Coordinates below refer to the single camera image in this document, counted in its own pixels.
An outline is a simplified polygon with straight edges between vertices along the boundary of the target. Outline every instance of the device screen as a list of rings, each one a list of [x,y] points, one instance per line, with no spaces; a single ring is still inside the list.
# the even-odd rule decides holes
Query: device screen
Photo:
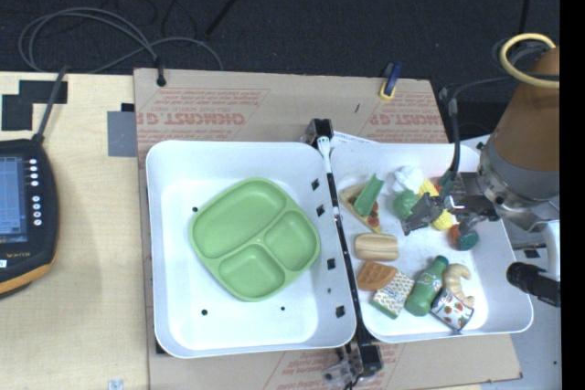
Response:
[[[0,156],[0,244],[27,242],[23,159]]]

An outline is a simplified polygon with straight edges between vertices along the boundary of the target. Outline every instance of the white tray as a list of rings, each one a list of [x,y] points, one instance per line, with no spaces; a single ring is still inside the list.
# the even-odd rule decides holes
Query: white tray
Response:
[[[160,142],[147,155],[146,176],[154,330],[168,353],[192,358],[338,347],[351,340],[356,314],[324,161],[315,148],[298,142]],[[253,176],[284,189],[314,223],[321,241],[308,270],[259,302],[229,294],[187,237],[193,207]]]
[[[450,166],[452,144],[406,143],[344,143],[332,151],[331,163],[337,191],[366,183],[372,174],[385,182],[380,196],[379,219],[382,232],[393,234],[399,242],[399,258],[383,262],[416,279],[437,255],[450,263],[462,263],[471,272],[471,280],[462,279],[465,295],[475,297],[474,313],[462,330],[464,335],[522,332],[533,319],[532,303],[527,294],[510,285],[506,279],[508,266],[516,261],[502,221],[484,221],[476,226],[479,242],[468,251],[451,246],[446,231],[425,227],[405,236],[399,219],[394,215],[392,184],[394,173],[405,165],[418,166],[428,179],[439,178]],[[479,162],[477,152],[462,146],[460,171],[475,172]],[[346,242],[357,275],[364,260],[356,257],[356,235],[367,232],[347,209],[341,207]],[[369,301],[373,293],[358,292],[366,328],[382,342],[399,343],[454,336],[456,331],[429,313],[415,317],[403,310],[397,319],[375,309]]]

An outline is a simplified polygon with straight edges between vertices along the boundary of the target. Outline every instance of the wooden surface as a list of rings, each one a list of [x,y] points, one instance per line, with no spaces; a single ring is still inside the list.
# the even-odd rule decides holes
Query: wooden surface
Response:
[[[20,79],[55,77],[5,72],[0,94],[17,94]],[[107,140],[107,112],[133,102],[133,77],[66,81],[68,103],[54,107],[45,133],[61,207],[58,258],[46,276],[0,300],[0,387],[104,390],[122,379],[124,390],[148,388],[137,160],[108,156]],[[34,106],[33,130],[44,109]]]

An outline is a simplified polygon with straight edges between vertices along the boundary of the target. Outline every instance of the green toy bottle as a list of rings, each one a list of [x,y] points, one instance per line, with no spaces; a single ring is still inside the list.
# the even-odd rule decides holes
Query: green toy bottle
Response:
[[[449,260],[439,255],[430,267],[418,277],[410,292],[404,308],[412,315],[422,317],[431,311],[431,304],[442,287],[442,271],[449,265]]]

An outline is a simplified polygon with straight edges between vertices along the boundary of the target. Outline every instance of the green plate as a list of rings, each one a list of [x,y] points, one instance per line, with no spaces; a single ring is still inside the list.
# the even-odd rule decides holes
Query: green plate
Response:
[[[286,288],[319,254],[319,233],[274,182],[245,179],[205,204],[189,226],[201,261],[235,297],[264,300]]]

